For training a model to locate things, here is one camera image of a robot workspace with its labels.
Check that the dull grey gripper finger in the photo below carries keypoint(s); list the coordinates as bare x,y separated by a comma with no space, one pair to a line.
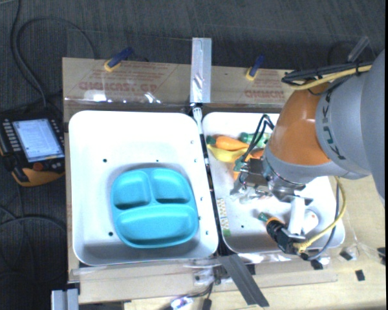
258,190
238,188

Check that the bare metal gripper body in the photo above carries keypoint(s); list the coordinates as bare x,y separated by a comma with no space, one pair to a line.
258,173

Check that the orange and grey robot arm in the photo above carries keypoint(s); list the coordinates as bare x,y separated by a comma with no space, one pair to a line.
339,115

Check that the clear plastic bottle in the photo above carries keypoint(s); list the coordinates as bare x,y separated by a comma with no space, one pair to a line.
250,199

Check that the white printed carton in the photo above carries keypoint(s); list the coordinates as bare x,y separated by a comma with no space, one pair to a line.
224,216

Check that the yellow banana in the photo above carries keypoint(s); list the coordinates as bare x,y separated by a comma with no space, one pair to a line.
224,155

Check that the green bottle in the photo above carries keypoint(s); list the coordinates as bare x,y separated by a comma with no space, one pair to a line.
246,137

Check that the white plastic tray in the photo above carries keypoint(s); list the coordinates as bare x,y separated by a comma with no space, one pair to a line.
93,173
245,237

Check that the white bottle with orange spot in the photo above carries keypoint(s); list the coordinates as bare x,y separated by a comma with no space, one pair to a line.
311,217

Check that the blue divided plate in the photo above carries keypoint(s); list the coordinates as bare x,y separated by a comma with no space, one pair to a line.
155,218

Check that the brown cardboard board red print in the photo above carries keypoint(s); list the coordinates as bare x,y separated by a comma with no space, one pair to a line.
168,82

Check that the black cylinder on white bracket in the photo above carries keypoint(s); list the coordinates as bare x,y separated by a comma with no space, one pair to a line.
286,237

